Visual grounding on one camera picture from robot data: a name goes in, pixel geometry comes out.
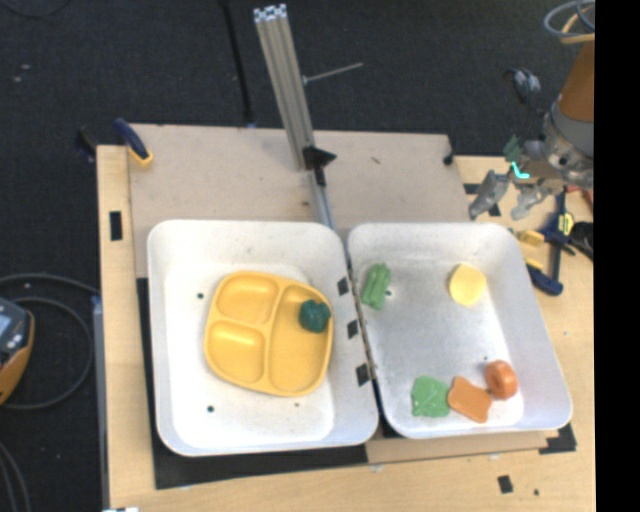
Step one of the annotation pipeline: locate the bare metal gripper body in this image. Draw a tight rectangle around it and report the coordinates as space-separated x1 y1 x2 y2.
517 135 595 197

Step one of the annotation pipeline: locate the yellow round toy food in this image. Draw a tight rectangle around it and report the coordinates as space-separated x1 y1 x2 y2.
447 262 488 308

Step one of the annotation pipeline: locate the light green toy vegetable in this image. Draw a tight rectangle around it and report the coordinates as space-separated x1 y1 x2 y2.
359 262 393 311

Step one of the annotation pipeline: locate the white plastic tray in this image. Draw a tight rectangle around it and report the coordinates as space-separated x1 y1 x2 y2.
146 218 380 458
345 221 575 441

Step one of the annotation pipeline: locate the thin black and white rod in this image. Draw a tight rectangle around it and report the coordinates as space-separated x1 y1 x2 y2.
310 172 380 397

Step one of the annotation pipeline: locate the orange doughnut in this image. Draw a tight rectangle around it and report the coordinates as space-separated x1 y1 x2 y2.
483 359 520 401

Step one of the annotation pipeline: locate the orange bread slice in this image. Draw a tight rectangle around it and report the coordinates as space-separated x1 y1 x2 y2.
446 375 494 425

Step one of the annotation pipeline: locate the dark green broccoli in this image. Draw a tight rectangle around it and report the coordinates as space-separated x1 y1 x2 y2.
298 298 333 334

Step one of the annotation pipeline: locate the light green lettuce leaf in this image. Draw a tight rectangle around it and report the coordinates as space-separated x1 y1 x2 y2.
410 375 452 419

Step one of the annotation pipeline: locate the yellow divided plate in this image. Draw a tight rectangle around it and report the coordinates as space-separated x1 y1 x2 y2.
202 270 336 398

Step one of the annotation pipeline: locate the brown cardboard board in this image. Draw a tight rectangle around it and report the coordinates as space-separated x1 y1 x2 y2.
126 123 562 465

